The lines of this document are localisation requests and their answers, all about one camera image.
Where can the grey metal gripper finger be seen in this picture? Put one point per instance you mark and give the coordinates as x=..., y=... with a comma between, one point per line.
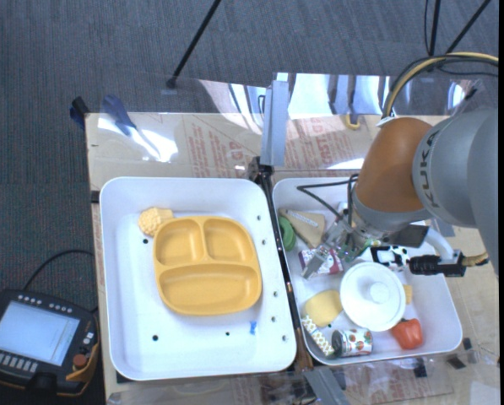
x=315, y=264

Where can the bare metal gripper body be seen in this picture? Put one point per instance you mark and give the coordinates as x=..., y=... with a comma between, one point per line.
x=338, y=233

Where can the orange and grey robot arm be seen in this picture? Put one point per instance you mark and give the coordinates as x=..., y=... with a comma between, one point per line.
x=454, y=171

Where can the pink and white carton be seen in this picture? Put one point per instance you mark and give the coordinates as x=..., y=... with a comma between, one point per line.
x=334, y=265

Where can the beige sandwich wedge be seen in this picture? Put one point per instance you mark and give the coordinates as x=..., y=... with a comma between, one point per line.
x=310, y=226

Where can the green doughnut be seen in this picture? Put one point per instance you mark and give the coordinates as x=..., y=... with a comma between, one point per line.
x=287, y=234

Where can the yellow rounded toy food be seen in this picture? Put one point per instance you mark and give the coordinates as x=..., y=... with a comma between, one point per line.
x=322, y=307

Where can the white bowl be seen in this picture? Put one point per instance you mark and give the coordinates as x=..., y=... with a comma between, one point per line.
x=372, y=295

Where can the patterned white and orange packet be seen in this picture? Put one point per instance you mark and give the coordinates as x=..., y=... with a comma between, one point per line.
x=317, y=335

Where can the small can with tomato print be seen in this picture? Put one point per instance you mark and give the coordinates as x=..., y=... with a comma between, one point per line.
x=355, y=342

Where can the small blue piece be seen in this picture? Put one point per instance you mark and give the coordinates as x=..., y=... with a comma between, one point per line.
x=253, y=328

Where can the small yellow toy food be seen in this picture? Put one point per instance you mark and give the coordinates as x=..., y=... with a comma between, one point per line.
x=408, y=293

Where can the yellow divided plate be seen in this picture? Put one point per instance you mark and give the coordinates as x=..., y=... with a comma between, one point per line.
x=207, y=285

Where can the orange bell pepper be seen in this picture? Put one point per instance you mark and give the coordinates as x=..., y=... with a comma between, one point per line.
x=408, y=333

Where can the white plastic tray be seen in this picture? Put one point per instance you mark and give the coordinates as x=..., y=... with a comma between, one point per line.
x=433, y=314
x=184, y=344

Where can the brown cardboard board, red print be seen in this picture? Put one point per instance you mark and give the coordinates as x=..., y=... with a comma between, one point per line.
x=218, y=150

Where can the yellow corn cob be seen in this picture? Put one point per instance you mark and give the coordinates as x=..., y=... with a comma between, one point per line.
x=150, y=221

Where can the black cylinder on white bracket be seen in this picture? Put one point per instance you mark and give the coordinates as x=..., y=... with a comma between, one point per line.
x=426, y=265

